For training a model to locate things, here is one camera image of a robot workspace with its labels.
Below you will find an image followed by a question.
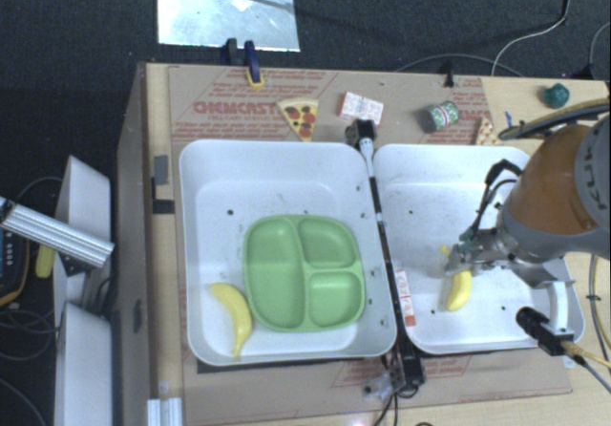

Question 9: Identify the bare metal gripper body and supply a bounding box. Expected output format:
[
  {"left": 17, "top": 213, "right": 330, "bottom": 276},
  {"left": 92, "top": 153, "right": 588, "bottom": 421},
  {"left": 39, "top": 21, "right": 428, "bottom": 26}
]
[{"left": 456, "top": 226, "right": 576, "bottom": 290}]

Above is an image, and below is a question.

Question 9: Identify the yellow banana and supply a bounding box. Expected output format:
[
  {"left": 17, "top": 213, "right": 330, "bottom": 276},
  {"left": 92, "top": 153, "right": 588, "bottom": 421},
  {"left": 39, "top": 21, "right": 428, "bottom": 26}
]
[
  {"left": 208, "top": 282, "right": 254, "bottom": 360},
  {"left": 438, "top": 245, "right": 474, "bottom": 313}
]

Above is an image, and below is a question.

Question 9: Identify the white plastic tray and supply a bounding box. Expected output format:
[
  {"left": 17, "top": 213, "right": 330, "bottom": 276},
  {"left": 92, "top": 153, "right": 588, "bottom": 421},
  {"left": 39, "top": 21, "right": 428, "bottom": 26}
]
[
  {"left": 179, "top": 138, "right": 399, "bottom": 367},
  {"left": 371, "top": 142, "right": 586, "bottom": 356}
]

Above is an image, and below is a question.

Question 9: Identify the thin black and white rod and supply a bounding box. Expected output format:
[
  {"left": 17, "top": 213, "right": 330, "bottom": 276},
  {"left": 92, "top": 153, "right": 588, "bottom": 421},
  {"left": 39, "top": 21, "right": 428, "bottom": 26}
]
[{"left": 360, "top": 137, "right": 417, "bottom": 368}]

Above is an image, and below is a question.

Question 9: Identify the green and white can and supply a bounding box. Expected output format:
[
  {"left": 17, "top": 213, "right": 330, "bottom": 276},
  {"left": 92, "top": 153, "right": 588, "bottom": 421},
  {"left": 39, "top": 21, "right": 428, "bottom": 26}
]
[{"left": 419, "top": 100, "right": 461, "bottom": 135}]

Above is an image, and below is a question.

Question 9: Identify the green divided plate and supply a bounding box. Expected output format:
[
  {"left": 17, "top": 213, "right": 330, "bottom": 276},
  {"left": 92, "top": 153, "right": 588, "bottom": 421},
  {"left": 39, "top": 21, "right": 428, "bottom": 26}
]
[{"left": 242, "top": 214, "right": 368, "bottom": 334}]

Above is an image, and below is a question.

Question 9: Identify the white carton with orange print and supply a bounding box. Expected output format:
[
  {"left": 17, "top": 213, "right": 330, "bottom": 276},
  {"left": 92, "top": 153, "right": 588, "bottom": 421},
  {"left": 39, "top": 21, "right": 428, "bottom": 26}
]
[{"left": 337, "top": 91, "right": 386, "bottom": 126}]

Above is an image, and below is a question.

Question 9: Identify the yellow pizza slice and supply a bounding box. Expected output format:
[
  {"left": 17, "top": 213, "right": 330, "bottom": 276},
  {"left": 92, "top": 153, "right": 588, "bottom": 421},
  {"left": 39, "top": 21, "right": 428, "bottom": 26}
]
[{"left": 276, "top": 97, "right": 321, "bottom": 143}]

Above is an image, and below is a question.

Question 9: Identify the brown cardboard board red print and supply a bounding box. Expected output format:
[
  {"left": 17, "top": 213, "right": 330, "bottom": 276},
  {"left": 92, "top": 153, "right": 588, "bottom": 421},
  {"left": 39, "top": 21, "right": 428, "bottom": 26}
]
[{"left": 167, "top": 64, "right": 574, "bottom": 415}]

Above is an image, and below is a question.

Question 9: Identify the black cylinder on white bracket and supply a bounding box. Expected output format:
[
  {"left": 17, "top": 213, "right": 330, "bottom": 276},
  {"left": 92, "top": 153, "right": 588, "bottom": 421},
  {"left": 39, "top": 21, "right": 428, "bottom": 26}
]
[{"left": 515, "top": 280, "right": 577, "bottom": 357}]

